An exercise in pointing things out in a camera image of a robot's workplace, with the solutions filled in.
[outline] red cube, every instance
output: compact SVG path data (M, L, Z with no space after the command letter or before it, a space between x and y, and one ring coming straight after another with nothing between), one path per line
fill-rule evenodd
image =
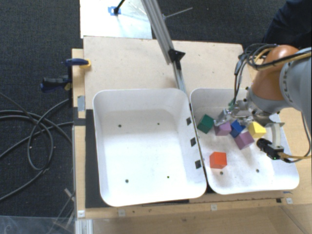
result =
M213 152L213 154L210 155L209 159L210 168L222 169L228 164L226 161L226 153Z

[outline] wire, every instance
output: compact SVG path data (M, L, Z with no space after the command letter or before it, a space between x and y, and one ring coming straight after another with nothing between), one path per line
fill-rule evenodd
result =
M50 113L52 110L60 107L61 105L64 105L65 103L67 103L69 101L69 99L64 100L64 101L60 102L59 104L53 106L43 116L39 116L39 115L27 112L19 104L17 104L15 101L13 101L9 97L5 96L4 94L0 93L0 96L3 97L4 99L8 100L9 102L11 102L12 104L16 105L18 108L21 109L21 111L18 111L18 110L3 110L3 111L0 111L0 115L4 115L4 116L0 117L0 120L20 119L20 120L31 121L35 125L33 130L32 130L32 132L31 132L31 134L30 134L30 136L22 139L21 141L17 142L15 145L11 146L6 151L4 151L0 155L0 159L3 158L5 155L7 155L10 151L14 150L15 148L19 147L21 144L23 144L24 142L27 141L28 142L28 144L27 144L27 158L28 158L28 162L29 162L30 166L35 171L38 171L38 173L31 180L29 180L27 183L25 183L24 185L20 186L19 188L13 190L12 192L6 194L5 196L0 197L0 202L1 202L1 201L5 200L6 198L16 194L17 192L20 192L21 190L23 190L24 188L29 186L36 179L38 179L42 174L44 174L45 171L48 170L48 166L49 166L49 164L51 162L51 159L52 159L52 156L53 156L53 152L54 152L54 142L53 142L52 134L50 132L51 129L56 129L62 136L64 136L70 142L70 144L72 144L72 141L69 138L69 136L60 127L61 126L66 126L66 125L72 125L73 123L72 122L66 122L66 123L61 123L61 124L55 124L52 121L50 121L50 120L45 118L48 113ZM49 148L47 136L44 134L45 132L46 132L46 134L48 135L48 137L50 139L50 148ZM31 159L31 154L30 154L30 150L31 150L30 145L31 145L32 139L33 139L33 137L38 136L38 135L41 135L43 137L44 144L46 145L46 150L47 150L47 159L46 159L45 164L42 167L37 167L36 165L34 165L34 163L32 162L32 159Z
M278 155L282 158L282 159L285 159L285 158L297 158L297 159L307 159L307 158L311 158L312 156L292 156L292 155L288 155L286 153L283 153L283 152L279 152Z
M246 66L246 62L243 62L242 65L239 67L239 69L236 71L237 74L235 74L233 104L236 103L237 95L238 95L239 88L240 88L240 85L241 85L242 74L243 74L243 70L244 70L245 66Z
M291 62L294 60L300 60L304 58L308 58L311 56L311 50L302 52L302 53L296 53L290 56L286 56L271 62L267 62L264 64L256 64L256 61L259 58L262 58L265 53L271 51L273 48L278 47L276 44L252 44L249 47L247 47L244 51L244 55L246 57L246 61L248 65L253 67L256 70L265 70L272 67L276 67L282 64L285 64L287 62Z
M309 132L308 132L308 128L307 128L307 122L306 120L304 119L304 116L303 116L303 113L301 113L301 118L302 118L302 122L303 122L303 127L304 127L304 131L306 133L306 136L307 136L307 139L308 139L308 142L309 142L309 148L308 148L308 151L307 153L304 155L304 156L290 156L290 155L287 155L285 153L281 153L279 154L281 156L281 158L285 158L286 162L287 163L295 163L295 162L298 162L298 161L301 161L303 159L307 159L307 158L311 158L311 156L308 156L311 152L311 137L309 135Z

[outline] colored block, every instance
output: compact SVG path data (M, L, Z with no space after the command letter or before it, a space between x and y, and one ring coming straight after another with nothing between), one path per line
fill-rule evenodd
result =
M261 138L267 133L267 130L255 121L248 126L248 131L253 138Z
M204 133L208 133L209 130L212 129L213 126L214 126L214 119L208 115L204 115L201 118L199 124L197 125L197 129Z
M252 143L254 143L254 138L249 132L239 134L234 140L240 150L249 147Z
M219 126L214 126L214 132L215 135L217 136L225 136L228 135L231 132L231 124L229 121L219 125Z
M235 120L231 124L231 129L230 135L232 135L233 138L236 138L245 129L245 126L242 126L237 120Z
M226 153L213 152L213 154L209 156L209 160L210 168L222 169L228 164L226 161Z

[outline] dark cloth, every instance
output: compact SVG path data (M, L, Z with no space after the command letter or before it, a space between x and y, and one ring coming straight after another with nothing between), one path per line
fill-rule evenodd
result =
M312 0L287 0L275 14L263 42L311 46L311 15Z

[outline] blue cube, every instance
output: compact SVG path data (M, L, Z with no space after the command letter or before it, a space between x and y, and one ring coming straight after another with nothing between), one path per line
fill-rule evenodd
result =
M232 131L230 132L230 135L232 135L233 138L237 137L245 129L245 127L246 126L242 126L237 120L235 120L231 124Z

